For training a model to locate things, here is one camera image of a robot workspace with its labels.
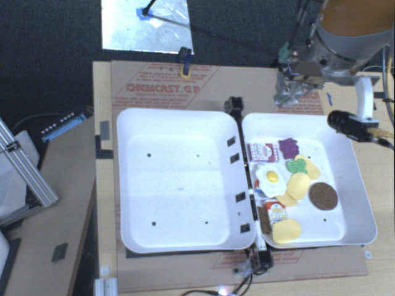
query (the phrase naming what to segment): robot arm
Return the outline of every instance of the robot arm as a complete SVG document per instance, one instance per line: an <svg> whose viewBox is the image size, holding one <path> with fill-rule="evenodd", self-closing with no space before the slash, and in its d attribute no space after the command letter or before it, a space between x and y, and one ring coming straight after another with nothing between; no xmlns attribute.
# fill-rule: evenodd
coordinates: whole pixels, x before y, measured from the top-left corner
<svg viewBox="0 0 395 296"><path fill-rule="evenodd" d="M280 51L275 103L280 107L296 104L299 97L322 89L326 81L355 86L356 115L336 111L328 122L354 140L372 141L367 129L378 127L372 117L372 86L378 78L356 73L387 44L394 56L394 6L395 0L323 0L306 44L294 46L292 36ZM303 11L298 11L295 27Z"/></svg>

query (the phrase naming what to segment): open takeout container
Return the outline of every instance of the open takeout container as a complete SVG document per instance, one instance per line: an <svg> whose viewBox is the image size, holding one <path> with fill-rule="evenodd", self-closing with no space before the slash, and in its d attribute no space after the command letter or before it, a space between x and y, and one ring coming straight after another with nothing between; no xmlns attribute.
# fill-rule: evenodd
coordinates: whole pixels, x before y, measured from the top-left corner
<svg viewBox="0 0 395 296"><path fill-rule="evenodd" d="M223 112L126 109L117 119L121 235L136 253L238 250L256 234L238 126ZM322 171L317 180L338 193L332 211L308 199L287 207L301 236L280 248L367 244L376 224L351 142L326 117L252 113L243 120L245 143L297 140L300 153ZM285 159L275 163L287 181ZM254 164L250 163L254 179Z"/></svg>

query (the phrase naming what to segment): blue tape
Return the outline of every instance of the blue tape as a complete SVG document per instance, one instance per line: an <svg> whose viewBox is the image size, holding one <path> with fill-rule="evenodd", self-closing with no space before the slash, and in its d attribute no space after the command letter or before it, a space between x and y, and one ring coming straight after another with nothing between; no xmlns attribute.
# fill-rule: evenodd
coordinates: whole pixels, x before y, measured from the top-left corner
<svg viewBox="0 0 395 296"><path fill-rule="evenodd" d="M147 21L147 20L149 20L154 14L152 13L152 10L149 10L147 16L145 17L145 16L143 15L143 9L144 9L143 7L137 8L137 9L136 9L136 14L137 14L137 16L138 16L138 18L139 18L140 20L142 20L142 21Z"/></svg>
<svg viewBox="0 0 395 296"><path fill-rule="evenodd" d="M331 95L327 92L326 96L328 97L329 105L332 106L333 104L332 104L332 100L331 100L331 98L332 98Z"/></svg>
<svg viewBox="0 0 395 296"><path fill-rule="evenodd" d="M185 61L184 61L184 70L183 70L183 75L188 76L189 75L189 69L191 66L191 61L192 61L192 50L188 48L188 51L185 56Z"/></svg>

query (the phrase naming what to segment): black cable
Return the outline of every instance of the black cable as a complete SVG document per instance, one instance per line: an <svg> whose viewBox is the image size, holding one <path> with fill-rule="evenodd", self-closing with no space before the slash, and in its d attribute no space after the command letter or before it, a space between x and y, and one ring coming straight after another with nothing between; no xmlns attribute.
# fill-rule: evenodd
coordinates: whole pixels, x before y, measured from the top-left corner
<svg viewBox="0 0 395 296"><path fill-rule="evenodd" d="M14 125L14 127L12 128L11 132L13 134L15 134L15 130L18 128L19 125L21 125L22 123L25 123L28 120L31 120L33 118L41 118L41 117L55 117L55 116L59 116L61 115L60 113L44 113L44 114L35 114L35 115L31 115L29 117L25 117L23 119L21 119L18 123L16 123Z"/></svg>
<svg viewBox="0 0 395 296"><path fill-rule="evenodd" d="M251 283L252 283L252 275L249 276L249 282L248 282L248 285L247 285L246 289L239 296L244 296L248 292L248 290L249 290L249 288L251 286Z"/></svg>
<svg viewBox="0 0 395 296"><path fill-rule="evenodd" d="M392 150L394 150L394 145L392 145L387 139L384 138L380 138L377 143L383 147L387 147L390 148Z"/></svg>
<svg viewBox="0 0 395 296"><path fill-rule="evenodd" d="M257 270L254 272L254 275L260 276L260 275L264 275L266 272L267 272L267 268L265 268L263 271L259 271L259 269L257 269Z"/></svg>
<svg viewBox="0 0 395 296"><path fill-rule="evenodd" d="M248 279L250 279L250 282L252 281L252 274L250 276L247 276L243 282L241 282L241 284L232 292L232 294L237 294L241 288L245 285L245 283L248 281Z"/></svg>
<svg viewBox="0 0 395 296"><path fill-rule="evenodd" d="M186 296L192 293L201 293L201 294L207 294L207 295L213 295L213 296L218 296L218 292L214 292L213 290L204 290L204 289L194 289L190 290L188 292L185 292L181 296Z"/></svg>
<svg viewBox="0 0 395 296"><path fill-rule="evenodd" d="M382 68L383 68L383 90L384 90L384 100L389 99L389 93L387 92L387 74L386 74L386 54L385 54L385 46L383 47L383 55L382 55ZM389 119L391 120L392 125L394 126L394 115L392 114L391 107L389 106L389 102L386 102L387 114Z"/></svg>

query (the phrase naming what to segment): wooden table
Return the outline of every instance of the wooden table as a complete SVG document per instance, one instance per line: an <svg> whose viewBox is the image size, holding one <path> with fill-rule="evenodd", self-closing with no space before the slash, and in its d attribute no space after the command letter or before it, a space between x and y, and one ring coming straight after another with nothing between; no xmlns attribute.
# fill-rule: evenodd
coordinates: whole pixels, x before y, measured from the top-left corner
<svg viewBox="0 0 395 296"><path fill-rule="evenodd" d="M271 78L275 70L266 69ZM95 135L100 135L101 120L111 120L111 75L109 63L94 64L94 92L96 108ZM375 91L382 91L377 84ZM330 106L327 93L331 95ZM353 87L346 88L327 84L320 91L320 100L325 113L331 110L356 111L356 92ZM384 103L376 100L377 110L374 117L380 120L380 128L393 132ZM102 149L112 149L112 137L101 142ZM395 236L394 236L394 152L374 144L354 143L355 154L372 206L378 228L377 239L364 249L371 252L367 260L369 275L359 277L342 277L306 281L271 282L253 284L247 295L391 295L395 290ZM112 160L101 160L97 164L98 188L98 231L99 231L99 265L104 270L101 278L117 277L117 255L115 243L115 205L114 174ZM121 294L142 296L174 296L187 290L160 290Z"/></svg>
<svg viewBox="0 0 395 296"><path fill-rule="evenodd" d="M94 204L93 117L49 143L41 173L59 201L6 233L20 246L6 296L72 295ZM63 259L52 262L58 245Z"/></svg>

